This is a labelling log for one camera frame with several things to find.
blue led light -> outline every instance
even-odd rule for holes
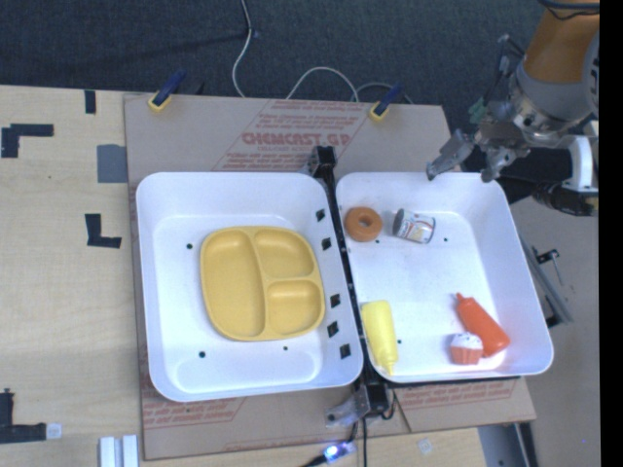
[[[325,454],[325,456],[331,456],[331,457],[333,457],[333,456],[335,456],[335,455],[336,455],[339,451],[340,451],[340,449],[334,445],[334,446],[331,446],[331,447],[327,448],[327,449],[324,451],[324,454]]]

brown cardboard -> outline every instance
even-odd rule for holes
[[[332,145],[339,178],[354,171],[424,171],[450,136],[438,106],[395,105],[382,122],[370,104],[176,95],[162,113],[150,95],[127,95],[130,229],[141,367],[146,459],[240,449],[324,443],[349,428],[327,428],[324,411],[350,388],[172,403],[153,387],[147,369],[135,192],[159,171],[299,171],[312,148]],[[371,424],[372,436],[453,429],[534,418],[521,378],[396,390],[400,413]]]

blue clamp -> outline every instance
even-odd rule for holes
[[[391,87],[391,89],[389,89],[381,100],[370,108],[370,112],[368,113],[370,118],[374,121],[382,120],[387,115],[389,104],[393,102],[401,93],[402,85],[400,83],[396,83],[393,87]]]
[[[151,110],[157,113],[161,112],[171,101],[171,95],[179,88],[184,78],[186,78],[186,71],[180,69],[166,80],[163,87],[147,101]]]

donut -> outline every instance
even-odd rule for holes
[[[345,220],[347,233],[353,240],[369,242],[381,233],[383,220],[374,209],[369,207],[354,207],[347,213]]]

orange ketchup bottle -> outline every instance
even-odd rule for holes
[[[483,356],[493,356],[510,344],[510,338],[474,298],[457,293],[457,313],[465,330],[483,342]]]

